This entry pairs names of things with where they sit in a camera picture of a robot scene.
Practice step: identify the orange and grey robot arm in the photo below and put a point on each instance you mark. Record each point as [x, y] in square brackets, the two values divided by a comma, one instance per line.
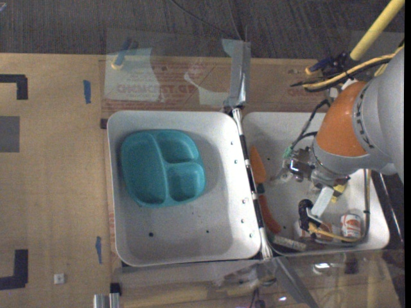
[340, 130]

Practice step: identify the black cylinder on white bracket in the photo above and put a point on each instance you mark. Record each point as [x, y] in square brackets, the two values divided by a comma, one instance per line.
[305, 210]

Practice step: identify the thin black and white rod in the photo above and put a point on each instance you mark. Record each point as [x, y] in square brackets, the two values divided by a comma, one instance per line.
[247, 159]

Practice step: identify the green divided plate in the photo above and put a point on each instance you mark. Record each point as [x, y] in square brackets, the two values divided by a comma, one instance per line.
[151, 168]

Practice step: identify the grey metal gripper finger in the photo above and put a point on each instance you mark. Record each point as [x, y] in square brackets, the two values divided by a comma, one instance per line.
[284, 176]

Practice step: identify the small white square block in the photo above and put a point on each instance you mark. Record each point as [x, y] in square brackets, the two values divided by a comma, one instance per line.
[59, 278]

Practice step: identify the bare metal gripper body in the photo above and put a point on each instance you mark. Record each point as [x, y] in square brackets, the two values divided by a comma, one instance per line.
[300, 164]

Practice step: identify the white and red can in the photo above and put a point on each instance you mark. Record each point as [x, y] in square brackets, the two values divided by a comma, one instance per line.
[351, 226]

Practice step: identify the white plastic tray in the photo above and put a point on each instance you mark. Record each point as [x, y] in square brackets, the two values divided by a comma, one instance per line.
[180, 233]
[279, 130]

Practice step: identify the brown and white bar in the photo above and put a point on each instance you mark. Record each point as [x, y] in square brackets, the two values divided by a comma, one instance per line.
[289, 242]

